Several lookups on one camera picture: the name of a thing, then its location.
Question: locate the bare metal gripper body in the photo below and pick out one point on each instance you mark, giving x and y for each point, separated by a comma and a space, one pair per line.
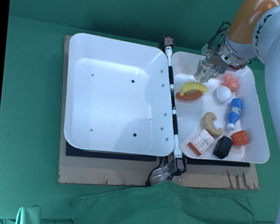
224, 59

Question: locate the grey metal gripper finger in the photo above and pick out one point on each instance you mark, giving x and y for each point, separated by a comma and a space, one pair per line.
200, 70
209, 75

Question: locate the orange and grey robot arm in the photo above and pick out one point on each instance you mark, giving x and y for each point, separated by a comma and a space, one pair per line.
279, 73

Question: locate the yellow banana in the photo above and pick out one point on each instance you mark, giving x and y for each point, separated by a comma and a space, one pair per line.
194, 86

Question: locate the pink toy octopus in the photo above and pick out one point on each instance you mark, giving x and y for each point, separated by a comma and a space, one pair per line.
231, 83

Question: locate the white egg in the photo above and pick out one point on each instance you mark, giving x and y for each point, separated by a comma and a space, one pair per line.
223, 93

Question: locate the orange sausage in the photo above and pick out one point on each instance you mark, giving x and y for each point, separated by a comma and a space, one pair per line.
189, 97

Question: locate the thin black and white rod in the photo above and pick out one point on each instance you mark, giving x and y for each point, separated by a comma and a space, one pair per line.
173, 100

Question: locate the blue bottle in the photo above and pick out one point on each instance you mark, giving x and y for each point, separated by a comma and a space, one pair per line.
235, 110

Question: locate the white plastic tray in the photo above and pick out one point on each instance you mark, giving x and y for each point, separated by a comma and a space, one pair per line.
112, 96
193, 119

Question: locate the beige croissant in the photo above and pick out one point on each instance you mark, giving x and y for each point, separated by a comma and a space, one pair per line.
210, 123

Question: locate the orange and white carton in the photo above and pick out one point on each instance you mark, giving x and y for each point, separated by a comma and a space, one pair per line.
201, 142

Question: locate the brown cardboard board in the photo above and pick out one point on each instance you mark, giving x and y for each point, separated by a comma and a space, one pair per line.
114, 169

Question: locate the green cloth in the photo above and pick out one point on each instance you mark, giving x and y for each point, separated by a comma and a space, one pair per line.
170, 210

